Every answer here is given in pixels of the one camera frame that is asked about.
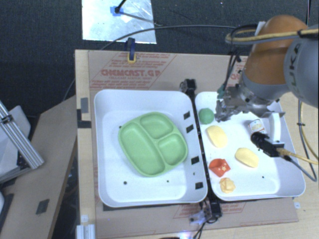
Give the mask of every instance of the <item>black fabric backdrop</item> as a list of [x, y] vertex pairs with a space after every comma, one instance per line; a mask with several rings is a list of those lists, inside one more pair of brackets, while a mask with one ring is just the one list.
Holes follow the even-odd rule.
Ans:
[[[306, 18], [307, 0], [151, 0], [163, 25], [238, 26], [278, 14]], [[310, 25], [318, 23], [312, 0]], [[137, 51], [227, 54], [227, 29], [172, 29], [156, 33], [157, 44]], [[59, 104], [74, 79], [74, 50], [106, 42], [82, 40], [81, 0], [0, 0], [0, 100], [36, 115]], [[123, 43], [111, 46], [123, 50]]]

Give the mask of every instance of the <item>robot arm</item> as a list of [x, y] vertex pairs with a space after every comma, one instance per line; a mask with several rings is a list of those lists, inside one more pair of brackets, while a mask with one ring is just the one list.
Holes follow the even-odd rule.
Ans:
[[[279, 15], [271, 18], [259, 35], [306, 28], [299, 19]], [[318, 107], [318, 37], [254, 44], [239, 83], [225, 88], [223, 100], [217, 101], [215, 118], [226, 121], [240, 112], [269, 117], [273, 112], [267, 106], [289, 91], [302, 102]]]

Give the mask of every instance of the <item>green ball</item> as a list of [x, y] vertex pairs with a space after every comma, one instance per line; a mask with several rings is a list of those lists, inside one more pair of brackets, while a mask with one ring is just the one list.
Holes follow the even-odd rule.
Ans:
[[213, 122], [215, 118], [214, 113], [210, 108], [200, 109], [198, 115], [199, 115], [199, 122], [201, 124], [210, 124]]

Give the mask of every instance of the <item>blue tape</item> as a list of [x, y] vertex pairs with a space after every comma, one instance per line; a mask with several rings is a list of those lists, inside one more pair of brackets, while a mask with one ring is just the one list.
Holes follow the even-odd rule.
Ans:
[[121, 14], [124, 13], [123, 8], [120, 8], [120, 12], [119, 12], [119, 13], [115, 13], [115, 8], [116, 8], [116, 7], [117, 7], [117, 6], [112, 6], [112, 7], [110, 7], [110, 12], [111, 12], [111, 14], [112, 14], [113, 16], [115, 16], [115, 17], [121, 16]]

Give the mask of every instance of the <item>plastic toy food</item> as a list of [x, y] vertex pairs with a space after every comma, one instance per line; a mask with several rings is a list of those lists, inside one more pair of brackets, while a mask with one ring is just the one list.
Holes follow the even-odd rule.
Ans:
[[234, 182], [229, 178], [222, 178], [219, 184], [221, 191], [226, 194], [233, 192], [236, 188]]
[[209, 169], [218, 177], [222, 177], [224, 173], [230, 170], [230, 167], [225, 159], [216, 158], [209, 164]]
[[199, 121], [202, 124], [210, 124], [214, 120], [214, 113], [210, 108], [200, 109], [199, 113]]
[[239, 148], [235, 153], [235, 158], [243, 164], [256, 168], [258, 166], [259, 157], [247, 148]]
[[227, 135], [221, 127], [217, 125], [211, 125], [206, 129], [206, 132], [211, 142], [217, 148], [223, 148], [227, 145]]

